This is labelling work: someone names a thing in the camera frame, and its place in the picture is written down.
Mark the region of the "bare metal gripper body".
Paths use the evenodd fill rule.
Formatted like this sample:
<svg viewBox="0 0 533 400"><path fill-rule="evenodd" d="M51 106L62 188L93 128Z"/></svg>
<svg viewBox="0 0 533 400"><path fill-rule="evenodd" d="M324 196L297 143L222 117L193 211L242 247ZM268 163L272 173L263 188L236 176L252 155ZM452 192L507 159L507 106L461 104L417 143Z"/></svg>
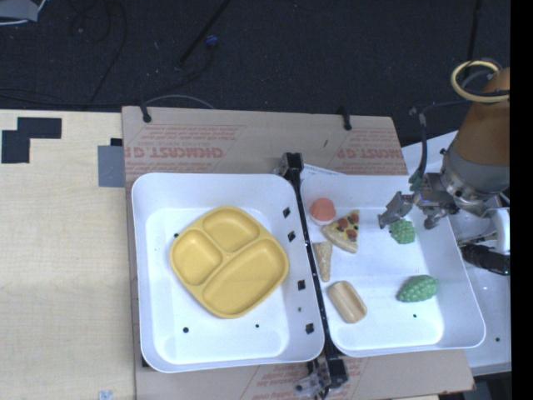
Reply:
<svg viewBox="0 0 533 400"><path fill-rule="evenodd" d="M444 168L425 173L417 169L411 175L411 190L413 203L429 219L459 211L483 218L489 209L486 202L496 195L496 174L481 168L462 172Z"/></svg>

